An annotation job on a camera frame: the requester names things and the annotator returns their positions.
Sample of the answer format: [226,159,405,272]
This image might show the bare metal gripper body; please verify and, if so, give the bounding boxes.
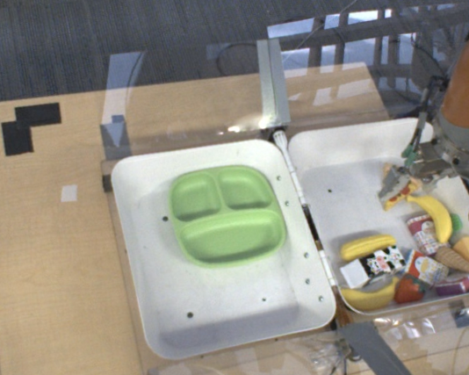
[404,135,462,190]

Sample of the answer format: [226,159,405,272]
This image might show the toy pizza slice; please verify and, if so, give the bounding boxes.
[375,157,426,213]

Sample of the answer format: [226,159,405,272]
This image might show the white plastic tray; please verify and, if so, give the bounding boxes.
[285,103,469,326]
[107,126,343,367]

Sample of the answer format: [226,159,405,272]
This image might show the yellow banana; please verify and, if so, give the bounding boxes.
[405,188,456,249]
[338,274,405,316]

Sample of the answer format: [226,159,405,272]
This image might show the red and white can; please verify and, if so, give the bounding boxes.
[404,210,444,260]

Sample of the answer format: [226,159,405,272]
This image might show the yellow bread roll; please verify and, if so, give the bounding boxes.
[337,231,400,264]

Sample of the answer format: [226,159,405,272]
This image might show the green toy vegetable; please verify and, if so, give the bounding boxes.
[447,211,466,234]

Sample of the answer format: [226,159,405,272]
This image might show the black and white milk carton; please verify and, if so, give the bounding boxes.
[337,244,409,292]

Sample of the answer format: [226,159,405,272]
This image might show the white and orange can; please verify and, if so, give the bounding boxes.
[400,243,452,291]

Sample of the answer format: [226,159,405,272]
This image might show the yellow cheese wedge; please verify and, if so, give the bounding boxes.
[450,234,469,268]

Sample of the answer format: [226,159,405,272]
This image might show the brown ice cream cone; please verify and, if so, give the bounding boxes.
[432,241,469,280]

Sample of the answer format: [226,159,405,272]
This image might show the red strawberry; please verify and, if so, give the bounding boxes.
[390,272,433,306]

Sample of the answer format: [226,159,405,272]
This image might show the green divided plate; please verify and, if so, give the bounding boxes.
[163,155,293,278]

